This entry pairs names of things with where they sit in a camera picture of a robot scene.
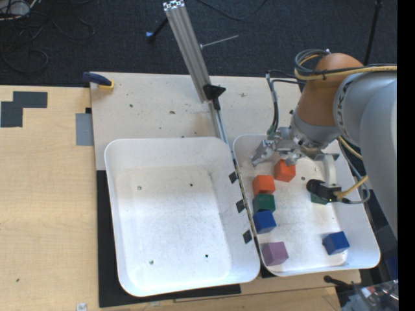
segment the black clip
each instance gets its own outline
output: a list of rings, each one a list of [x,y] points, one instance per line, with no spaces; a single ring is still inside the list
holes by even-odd
[[[206,84],[203,87],[203,90],[205,91],[205,96],[208,100],[212,100],[213,107],[217,110],[220,110],[220,104],[219,104],[219,96],[225,92],[225,88],[221,86],[213,86],[212,84]]]

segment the clamp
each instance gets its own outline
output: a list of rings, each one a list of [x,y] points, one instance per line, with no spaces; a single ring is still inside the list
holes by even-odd
[[[95,73],[84,72],[81,81],[98,84],[101,90],[112,91],[114,89],[114,81]]]

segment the cable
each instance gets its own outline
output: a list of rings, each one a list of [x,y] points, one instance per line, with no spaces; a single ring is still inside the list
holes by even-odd
[[[244,20],[244,19],[247,19],[247,18],[249,18],[249,17],[251,17],[251,16],[253,16],[253,15],[255,15],[264,5],[265,5],[265,3],[268,1],[268,0],[264,0],[260,5],[259,5],[259,7],[255,10],[255,12],[253,12],[253,13],[251,13],[250,15],[247,15],[247,16],[244,16],[244,17],[234,17],[234,16],[231,16],[231,15],[229,15],[229,14],[227,14],[227,13],[225,13],[225,12],[223,12],[223,11],[221,11],[219,8],[217,8],[217,7],[215,7],[215,6],[212,6],[212,5],[210,5],[210,4],[208,4],[208,3],[206,3],[206,2],[204,2],[203,0],[196,0],[196,1],[198,1],[198,2],[200,2],[200,3],[202,3],[203,5],[205,5],[205,6],[207,6],[207,7],[209,7],[209,8],[212,8],[214,11],[216,11],[216,12],[218,12],[220,15],[222,15],[222,16],[225,16],[225,17],[227,17],[227,18],[230,18],[230,19],[233,19],[233,20],[236,20],[236,21],[242,21],[242,20]]]
[[[278,98],[277,98],[277,93],[274,89],[274,83],[275,82],[283,82],[283,83],[290,83],[290,84],[301,84],[302,83],[301,81],[284,80],[284,79],[280,79],[280,78],[276,78],[276,79],[271,80],[270,74],[272,72],[277,72],[277,73],[283,74],[284,76],[295,78],[293,75],[287,74],[286,72],[281,71],[279,69],[270,69],[265,73],[265,79],[268,82],[268,86],[269,86],[270,91],[271,91],[272,101],[273,101],[273,106],[274,106],[274,118],[272,119],[272,124],[271,124],[270,128],[267,131],[267,135],[270,139],[273,138],[274,133],[277,131],[278,124],[279,124],[279,111],[278,111],[278,100],[277,100]]]
[[[351,193],[353,190],[355,190],[356,188],[359,188],[364,182],[366,182],[368,180],[368,176],[364,176],[360,181],[356,182],[352,187],[350,187],[348,190],[346,191],[335,191],[333,192],[334,195],[337,196],[337,198],[344,198],[346,197],[349,193]]]
[[[350,161],[350,159],[349,159],[349,157],[346,155],[346,153],[344,153],[344,148],[342,147],[342,146],[340,146],[340,150],[342,151],[342,153],[343,153],[343,156],[344,156],[344,158],[346,159],[346,161],[348,162],[348,164],[349,164],[349,167],[352,169],[352,171],[355,173],[355,175],[357,176],[357,178],[359,179],[359,185],[357,185],[357,183],[354,185],[354,186],[352,186],[350,189],[349,189],[349,192],[348,193],[350,193],[352,190],[354,190],[354,189],[356,189],[357,187],[360,187],[360,185],[363,185],[363,187],[364,187],[364,189],[366,190],[366,193],[367,193],[367,195],[366,195],[366,197],[363,199],[363,200],[361,200],[361,201],[357,201],[357,202],[352,202],[351,200],[349,200],[349,199],[347,199],[347,198],[344,198],[344,196],[342,196],[342,195],[340,195],[340,197],[336,194],[336,192],[334,192],[333,194],[335,194],[338,198],[343,198],[343,203],[347,203],[347,204],[363,204],[363,203],[366,203],[369,199],[370,199],[370,190],[369,190],[369,187],[367,186],[367,184],[366,184],[366,181],[368,180],[368,176],[366,175],[364,178],[366,178],[364,181],[363,181],[363,177],[359,174],[359,172],[357,171],[357,169],[354,167],[354,165],[351,163],[351,161]]]
[[[71,5],[71,11],[73,15],[87,28],[89,28],[89,33],[87,36],[83,37],[75,37],[71,36],[70,34],[63,31],[58,24],[52,20],[50,15],[47,15],[43,12],[33,11],[32,7],[41,0],[33,0],[33,2],[29,5],[24,0],[8,0],[7,8],[0,9],[0,20],[3,20],[3,28],[1,29],[1,37],[0,37],[0,51],[3,61],[9,66],[11,69],[20,72],[20,73],[35,73],[41,71],[46,67],[49,63],[49,58],[47,54],[43,50],[38,49],[28,49],[27,56],[41,56],[42,57],[42,64],[40,67],[35,69],[27,69],[24,70],[20,67],[16,67],[12,65],[9,59],[10,54],[16,52],[18,49],[22,49],[24,46],[29,45],[34,42],[35,38],[37,38],[46,24],[51,23],[55,29],[60,32],[63,36],[77,41],[87,40],[95,34],[95,29],[89,23],[85,22],[82,18],[78,16],[78,14],[74,10],[74,6],[79,6],[90,2],[91,0],[85,0],[80,2],[75,2],[75,0],[68,1],[53,1],[53,0],[45,0],[52,3],[58,3],[63,5]],[[15,3],[25,3],[29,6],[29,12],[25,15],[13,15],[10,13],[10,8]],[[40,17],[40,21],[34,24],[34,20],[36,21],[36,16]]]
[[[343,136],[339,136],[339,137],[337,137],[338,138],[338,140],[342,143],[342,145],[345,147],[345,148],[347,148],[349,151],[350,151],[350,153],[351,154],[353,154],[355,157],[357,157],[357,158],[359,158],[360,160],[363,160],[363,158],[362,158],[362,156],[359,154],[359,153],[357,153],[346,141],[345,141],[345,139],[343,138]]]
[[[303,64],[314,58],[321,58],[330,54],[329,51],[321,49],[308,49],[298,53],[294,59],[294,74],[297,79],[300,80],[325,80],[327,77],[340,76],[340,75],[352,75],[357,73],[369,73],[379,71],[397,71],[397,65],[395,64],[374,64],[363,67],[341,68],[331,70],[312,70],[303,66]]]

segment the black mat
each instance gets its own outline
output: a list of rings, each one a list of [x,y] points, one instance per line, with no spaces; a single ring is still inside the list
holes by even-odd
[[[238,284],[162,294],[150,297],[135,297],[121,287],[118,280],[117,260],[113,237],[110,195],[105,170],[97,171],[97,212],[98,212],[98,272],[99,306],[119,306],[164,299],[183,299],[240,294]]]

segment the orange cube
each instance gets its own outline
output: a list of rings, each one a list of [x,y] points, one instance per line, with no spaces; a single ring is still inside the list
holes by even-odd
[[[289,182],[296,175],[296,165],[287,166],[285,160],[280,159],[274,166],[274,177],[278,181]]]
[[[274,177],[272,175],[258,175],[252,182],[254,196],[258,194],[273,194],[275,191]]]

